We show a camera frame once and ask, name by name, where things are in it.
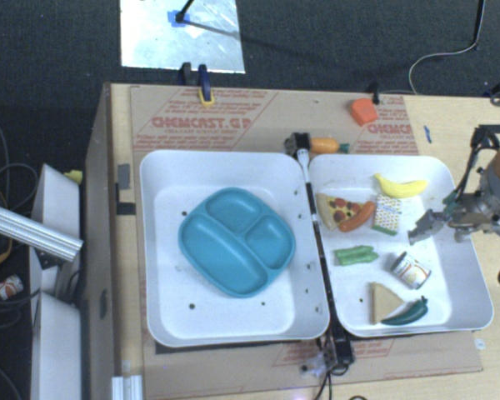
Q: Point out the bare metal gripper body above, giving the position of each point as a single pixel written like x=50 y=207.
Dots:
x=471 y=215

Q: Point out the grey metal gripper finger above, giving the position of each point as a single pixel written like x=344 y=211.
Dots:
x=420 y=231
x=435 y=216

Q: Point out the white and yellow carton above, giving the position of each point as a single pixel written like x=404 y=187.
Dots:
x=386 y=215

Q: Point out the yellow banana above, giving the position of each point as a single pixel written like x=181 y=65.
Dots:
x=402 y=188

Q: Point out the red sausage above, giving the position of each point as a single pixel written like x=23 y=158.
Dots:
x=358 y=219

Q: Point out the white plastic tray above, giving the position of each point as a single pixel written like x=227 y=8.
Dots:
x=166 y=306
x=454 y=290

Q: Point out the green bean pods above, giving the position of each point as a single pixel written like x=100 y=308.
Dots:
x=354 y=256

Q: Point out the tan bread slice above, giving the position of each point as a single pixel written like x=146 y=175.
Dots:
x=383 y=302

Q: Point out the dark green pepper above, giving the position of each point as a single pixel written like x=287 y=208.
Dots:
x=408 y=316

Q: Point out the pizza slice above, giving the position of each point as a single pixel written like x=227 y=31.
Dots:
x=331 y=213

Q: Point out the thin black and white rod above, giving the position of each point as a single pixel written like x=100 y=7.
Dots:
x=319 y=240

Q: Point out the orange carton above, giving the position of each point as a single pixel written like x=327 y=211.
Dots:
x=364 y=112

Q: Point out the orange carrot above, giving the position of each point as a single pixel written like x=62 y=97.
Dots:
x=324 y=144

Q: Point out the blue divided plate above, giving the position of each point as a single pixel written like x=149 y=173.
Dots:
x=233 y=244

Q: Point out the brown cardboard board red print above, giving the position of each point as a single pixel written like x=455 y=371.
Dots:
x=250 y=123

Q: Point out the small orange and white can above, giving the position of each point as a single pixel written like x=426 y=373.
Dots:
x=9 y=287

